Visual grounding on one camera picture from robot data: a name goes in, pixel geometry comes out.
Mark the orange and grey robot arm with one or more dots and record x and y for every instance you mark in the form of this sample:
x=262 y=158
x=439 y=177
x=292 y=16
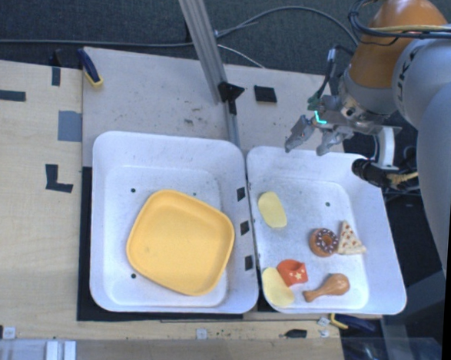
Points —
x=428 y=82

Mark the pizza slice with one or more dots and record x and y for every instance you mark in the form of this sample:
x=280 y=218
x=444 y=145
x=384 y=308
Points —
x=348 y=239

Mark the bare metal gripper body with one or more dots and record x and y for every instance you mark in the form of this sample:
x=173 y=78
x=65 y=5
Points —
x=354 y=121

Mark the yellow plate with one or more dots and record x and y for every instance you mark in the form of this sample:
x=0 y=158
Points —
x=180 y=241

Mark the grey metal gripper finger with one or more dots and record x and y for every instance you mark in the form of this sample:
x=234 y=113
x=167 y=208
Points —
x=329 y=141
x=299 y=136

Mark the brown sprinkled doughnut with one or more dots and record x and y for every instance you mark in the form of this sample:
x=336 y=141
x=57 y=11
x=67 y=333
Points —
x=317 y=247

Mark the white plastic tray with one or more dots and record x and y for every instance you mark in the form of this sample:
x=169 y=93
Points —
x=165 y=154
x=309 y=189

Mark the pale yellow potato slice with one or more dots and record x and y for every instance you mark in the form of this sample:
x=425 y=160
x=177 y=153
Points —
x=272 y=210
x=276 y=288

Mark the black cylinder on white bracket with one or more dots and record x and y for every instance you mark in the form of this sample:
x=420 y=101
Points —
x=370 y=172

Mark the brown chicken drumstick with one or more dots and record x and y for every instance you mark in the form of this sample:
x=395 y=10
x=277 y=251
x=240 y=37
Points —
x=333 y=285

